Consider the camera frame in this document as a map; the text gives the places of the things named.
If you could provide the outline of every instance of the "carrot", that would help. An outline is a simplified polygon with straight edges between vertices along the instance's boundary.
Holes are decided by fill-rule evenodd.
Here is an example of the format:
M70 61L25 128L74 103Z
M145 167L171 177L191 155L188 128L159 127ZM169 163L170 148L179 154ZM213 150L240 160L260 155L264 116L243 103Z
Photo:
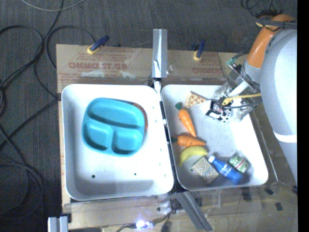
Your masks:
M172 138L172 143L177 143L180 146L204 146L206 143L195 138L186 135L179 135L177 138Z
M186 109L181 108L181 102L177 103L175 107L179 110L178 117L182 124L186 127L186 129L188 130L188 132L190 132L192 136L196 137L197 134L195 132L195 128L189 112Z

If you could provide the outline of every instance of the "yellow banana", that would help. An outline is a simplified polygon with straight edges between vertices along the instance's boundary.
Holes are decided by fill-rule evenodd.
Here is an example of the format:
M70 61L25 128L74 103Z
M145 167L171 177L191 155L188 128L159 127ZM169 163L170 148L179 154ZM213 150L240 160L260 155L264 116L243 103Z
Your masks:
M179 166L182 166L182 164L187 159L189 159L192 156L196 156L196 155L205 156L207 154L208 154L207 150L204 147L202 147L202 146L190 146L190 147L187 147L180 154Z

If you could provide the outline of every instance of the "white bottle cap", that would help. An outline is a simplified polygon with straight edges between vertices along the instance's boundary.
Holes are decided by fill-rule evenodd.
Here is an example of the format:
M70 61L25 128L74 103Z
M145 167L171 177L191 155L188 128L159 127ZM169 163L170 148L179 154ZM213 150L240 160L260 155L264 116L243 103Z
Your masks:
M208 161L209 161L210 163L212 163L214 159L215 159L215 156L210 156L210 157L208 158Z

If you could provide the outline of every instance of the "blue plate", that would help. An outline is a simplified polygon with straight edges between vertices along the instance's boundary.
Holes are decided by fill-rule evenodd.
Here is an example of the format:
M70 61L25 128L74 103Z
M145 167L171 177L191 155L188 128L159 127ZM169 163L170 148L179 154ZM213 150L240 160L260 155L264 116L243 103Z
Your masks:
M82 138L90 149L129 156L140 149L144 132L144 114L131 103L97 98L86 108Z

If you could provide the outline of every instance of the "blue bottle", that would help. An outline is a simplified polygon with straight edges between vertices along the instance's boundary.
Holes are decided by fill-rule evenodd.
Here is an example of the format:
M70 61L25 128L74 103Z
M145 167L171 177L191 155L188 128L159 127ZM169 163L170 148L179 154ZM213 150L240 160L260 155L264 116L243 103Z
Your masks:
M234 184L238 184L238 182L242 178L242 174L236 171L232 166L228 163L218 160L215 156L210 156L208 161L212 163L217 171L222 174L224 177L228 178Z

